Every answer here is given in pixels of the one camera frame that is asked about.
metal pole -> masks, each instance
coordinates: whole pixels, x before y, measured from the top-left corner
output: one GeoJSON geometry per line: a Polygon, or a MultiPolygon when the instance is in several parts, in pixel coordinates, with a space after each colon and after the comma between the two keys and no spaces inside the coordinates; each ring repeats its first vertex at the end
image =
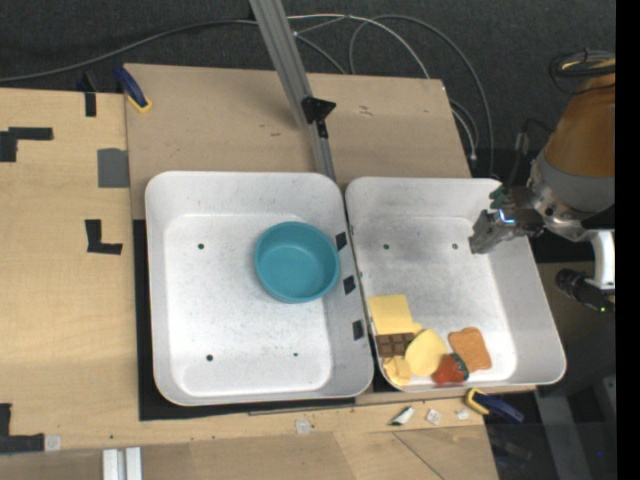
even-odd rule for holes
{"type": "Polygon", "coordinates": [[[333,160],[327,138],[321,137],[315,123],[309,123],[302,109],[302,101],[312,97],[300,52],[293,39],[281,0],[249,0],[260,32],[271,56],[280,82],[289,100],[298,126],[311,134],[316,170],[335,180],[333,160]]]}

blue and yellow clamp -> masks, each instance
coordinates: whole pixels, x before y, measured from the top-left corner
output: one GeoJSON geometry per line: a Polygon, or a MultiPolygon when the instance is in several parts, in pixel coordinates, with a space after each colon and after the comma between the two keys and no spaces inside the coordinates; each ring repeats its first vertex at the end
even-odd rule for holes
{"type": "Polygon", "coordinates": [[[116,66],[113,68],[112,73],[114,78],[120,82],[122,88],[127,93],[127,100],[129,103],[131,103],[131,105],[133,105],[133,107],[141,114],[149,112],[152,106],[151,100],[145,97],[142,89],[140,89],[140,86],[131,74],[122,66],[116,66]]]}
{"type": "Polygon", "coordinates": [[[483,416],[495,414],[511,423],[522,423],[524,421],[524,415],[515,407],[495,396],[487,395],[477,388],[471,388],[467,391],[464,401],[474,411],[483,416]]]}

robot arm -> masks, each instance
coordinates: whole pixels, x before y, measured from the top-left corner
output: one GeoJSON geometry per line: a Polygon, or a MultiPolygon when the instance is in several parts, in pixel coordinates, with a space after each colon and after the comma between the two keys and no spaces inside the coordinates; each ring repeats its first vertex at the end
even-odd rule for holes
{"type": "Polygon", "coordinates": [[[562,271],[556,284],[594,310],[614,311],[613,231],[586,229],[583,222],[615,203],[615,58],[598,58],[594,64],[585,53],[583,58],[559,58],[552,67],[555,76],[587,80],[572,93],[531,166],[526,186],[502,185],[492,193],[494,211],[480,214],[469,243],[473,253],[483,254],[502,241],[535,237],[545,229],[573,242],[589,241],[596,275],[587,279],[562,271]]]}

white tray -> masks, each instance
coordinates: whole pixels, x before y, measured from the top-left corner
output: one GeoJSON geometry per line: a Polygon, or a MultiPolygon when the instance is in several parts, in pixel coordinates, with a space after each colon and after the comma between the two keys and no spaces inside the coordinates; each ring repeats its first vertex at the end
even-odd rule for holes
{"type": "Polygon", "coordinates": [[[153,367],[163,396],[211,405],[351,397],[369,386],[364,307],[333,181],[313,173],[166,172],[149,182],[145,205],[153,367]],[[322,299],[279,302],[255,274],[258,238],[284,221],[347,238],[340,278],[322,299]]]}
{"type": "MultiPolygon", "coordinates": [[[[484,255],[469,248],[472,226],[498,185],[489,179],[351,182],[346,201],[363,294],[405,294],[413,319],[445,341],[452,331],[478,327],[493,367],[472,373],[470,385],[553,383],[565,371],[565,356],[528,240],[501,243],[484,255]]],[[[437,386],[414,376],[396,387],[437,386]]]]}

wooden table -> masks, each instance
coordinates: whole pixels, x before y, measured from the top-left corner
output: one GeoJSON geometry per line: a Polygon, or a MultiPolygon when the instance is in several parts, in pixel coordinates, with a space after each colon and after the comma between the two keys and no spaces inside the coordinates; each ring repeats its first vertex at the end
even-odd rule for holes
{"type": "MultiPolygon", "coordinates": [[[[204,478],[212,453],[220,471],[245,464],[276,478],[497,478],[483,420],[458,419],[459,397],[366,393],[348,408],[139,421],[132,219],[144,216],[145,180],[169,169],[303,172],[313,159],[273,72],[128,68],[153,101],[149,114],[117,94],[98,94],[87,117],[81,93],[0,90],[1,130],[55,136],[19,141],[17,161],[0,163],[0,402],[13,404],[11,434],[60,436],[87,478],[97,478],[95,457],[78,450],[128,446],[145,446],[149,478],[204,478]],[[97,151],[108,148],[129,151],[131,189],[98,186],[97,151]],[[122,253],[88,253],[86,219],[101,219],[102,240],[122,253]],[[409,405],[416,415],[400,432],[387,425],[409,405]],[[431,408],[437,427],[425,420],[431,408]],[[296,435],[300,419],[309,435],[296,435]]],[[[328,126],[341,187],[362,175],[469,176],[439,81],[310,80],[338,102],[328,126]]],[[[0,457],[0,471],[49,471],[63,455],[0,457]]]]}

